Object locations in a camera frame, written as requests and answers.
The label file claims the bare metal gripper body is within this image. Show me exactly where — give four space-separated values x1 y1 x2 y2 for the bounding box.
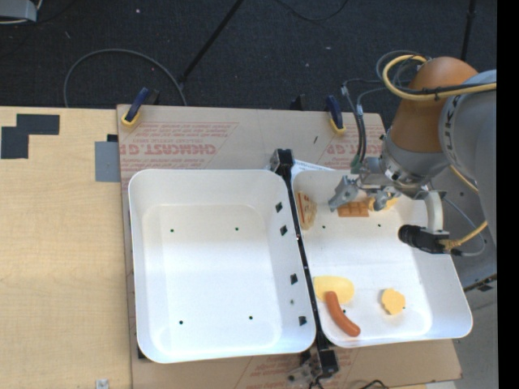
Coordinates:
355 156 429 198

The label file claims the black cylinder on white bracket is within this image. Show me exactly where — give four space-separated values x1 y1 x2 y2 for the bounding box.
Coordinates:
397 190 452 255

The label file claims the black block with thin wires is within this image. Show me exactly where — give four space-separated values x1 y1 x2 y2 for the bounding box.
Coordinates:
286 348 341 385
268 147 296 174

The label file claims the small yellow toy food piece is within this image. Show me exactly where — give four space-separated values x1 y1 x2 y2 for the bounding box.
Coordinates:
366 195 401 212

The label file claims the orange brown biscuit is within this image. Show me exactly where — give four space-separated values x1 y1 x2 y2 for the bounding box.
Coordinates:
337 201 371 219

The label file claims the white plastic tray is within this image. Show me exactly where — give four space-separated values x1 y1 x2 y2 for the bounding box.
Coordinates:
127 168 318 365
291 169 474 349

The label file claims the white paper strip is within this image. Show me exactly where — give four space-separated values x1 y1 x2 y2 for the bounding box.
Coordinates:
293 159 337 173

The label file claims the orange sausage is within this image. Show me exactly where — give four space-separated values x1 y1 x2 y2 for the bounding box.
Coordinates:
324 290 362 338

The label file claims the yellow round toy food piece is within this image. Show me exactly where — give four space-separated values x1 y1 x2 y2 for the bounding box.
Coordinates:
380 287 407 316

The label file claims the yellow oval toy food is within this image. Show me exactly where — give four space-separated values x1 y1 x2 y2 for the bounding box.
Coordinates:
312 275 356 305

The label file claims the brown cardboard board red print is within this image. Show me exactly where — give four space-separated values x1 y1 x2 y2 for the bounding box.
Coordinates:
116 104 464 389

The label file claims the thin black rod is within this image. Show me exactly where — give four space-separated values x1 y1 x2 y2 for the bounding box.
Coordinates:
280 164 332 360

